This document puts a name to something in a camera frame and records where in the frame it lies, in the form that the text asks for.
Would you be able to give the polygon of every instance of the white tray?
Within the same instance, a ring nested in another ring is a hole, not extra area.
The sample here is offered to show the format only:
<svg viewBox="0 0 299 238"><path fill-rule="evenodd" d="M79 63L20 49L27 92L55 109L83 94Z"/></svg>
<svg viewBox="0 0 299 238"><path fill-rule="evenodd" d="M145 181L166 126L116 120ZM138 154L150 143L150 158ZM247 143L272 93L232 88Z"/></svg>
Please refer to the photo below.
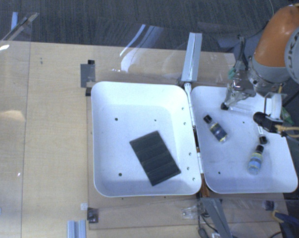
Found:
<svg viewBox="0 0 299 238"><path fill-rule="evenodd" d="M265 131L269 143L264 145L263 162L258 175L247 172L247 166L258 141L257 125L252 117L263 112L264 98L256 95L240 101L247 113L224 111L220 105L226 88L199 86L192 91L192 102L202 156L204 177L210 189L217 193L292 192L298 178L287 141L278 134ZM268 114L271 103L268 99ZM219 143L208 130L203 117L209 114L228 133Z"/></svg>
<svg viewBox="0 0 299 238"><path fill-rule="evenodd" d="M100 82L92 89L94 183L108 197L191 195L201 186L186 93L174 85ZM130 141L158 131L178 168L152 186Z"/></svg>

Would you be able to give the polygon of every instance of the bottle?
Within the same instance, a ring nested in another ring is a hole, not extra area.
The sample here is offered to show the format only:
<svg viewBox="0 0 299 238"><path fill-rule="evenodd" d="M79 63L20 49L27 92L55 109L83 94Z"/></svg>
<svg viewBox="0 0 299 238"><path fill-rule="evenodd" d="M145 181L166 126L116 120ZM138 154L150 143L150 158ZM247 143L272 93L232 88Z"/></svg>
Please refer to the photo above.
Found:
<svg viewBox="0 0 299 238"><path fill-rule="evenodd" d="M263 161L263 156L262 156L263 151L264 151L264 147L258 145L255 151L252 153L248 165L248 171L251 175L258 174Z"/></svg>
<svg viewBox="0 0 299 238"><path fill-rule="evenodd" d="M216 137L219 142L225 142L228 134L225 130L218 124L214 122L209 115L206 115L203 120L208 124L209 130Z"/></svg>

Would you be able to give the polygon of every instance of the bottle cap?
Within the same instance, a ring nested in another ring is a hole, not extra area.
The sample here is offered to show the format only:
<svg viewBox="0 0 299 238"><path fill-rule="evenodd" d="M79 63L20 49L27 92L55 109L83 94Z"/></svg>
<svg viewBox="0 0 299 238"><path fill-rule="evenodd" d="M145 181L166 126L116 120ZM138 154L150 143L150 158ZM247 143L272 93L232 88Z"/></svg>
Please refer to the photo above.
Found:
<svg viewBox="0 0 299 238"><path fill-rule="evenodd" d="M212 118L209 116L209 115L206 115L203 120L206 122L206 123L211 123L212 121Z"/></svg>
<svg viewBox="0 0 299 238"><path fill-rule="evenodd" d="M264 151L264 147L262 145L258 145L256 147L256 151L262 153Z"/></svg>

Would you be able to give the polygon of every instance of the black rectangular object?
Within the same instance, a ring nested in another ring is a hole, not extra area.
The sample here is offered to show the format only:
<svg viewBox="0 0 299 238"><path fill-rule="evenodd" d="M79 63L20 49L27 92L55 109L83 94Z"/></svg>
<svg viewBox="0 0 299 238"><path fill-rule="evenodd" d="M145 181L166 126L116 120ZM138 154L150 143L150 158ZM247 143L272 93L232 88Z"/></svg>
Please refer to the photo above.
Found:
<svg viewBox="0 0 299 238"><path fill-rule="evenodd" d="M152 186L181 173L158 131L130 141Z"/></svg>

